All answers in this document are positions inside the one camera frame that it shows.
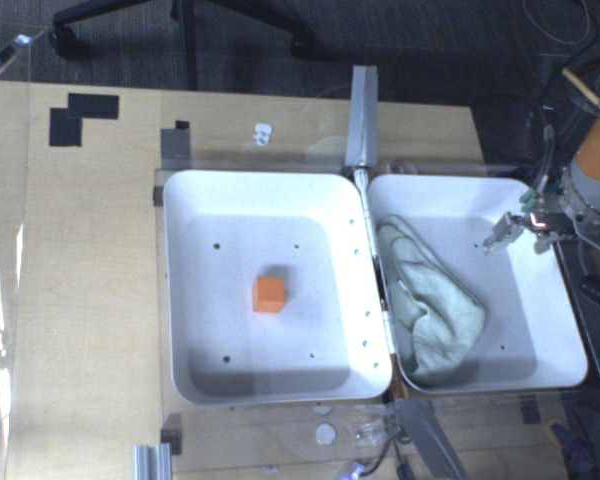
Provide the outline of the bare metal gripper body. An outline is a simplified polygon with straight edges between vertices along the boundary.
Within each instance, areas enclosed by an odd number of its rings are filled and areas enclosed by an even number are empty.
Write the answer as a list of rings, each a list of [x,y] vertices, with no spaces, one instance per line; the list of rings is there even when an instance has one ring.
[[[576,195],[546,197],[534,207],[523,204],[519,229],[555,236],[555,242],[581,241],[600,251],[600,212],[581,201]]]

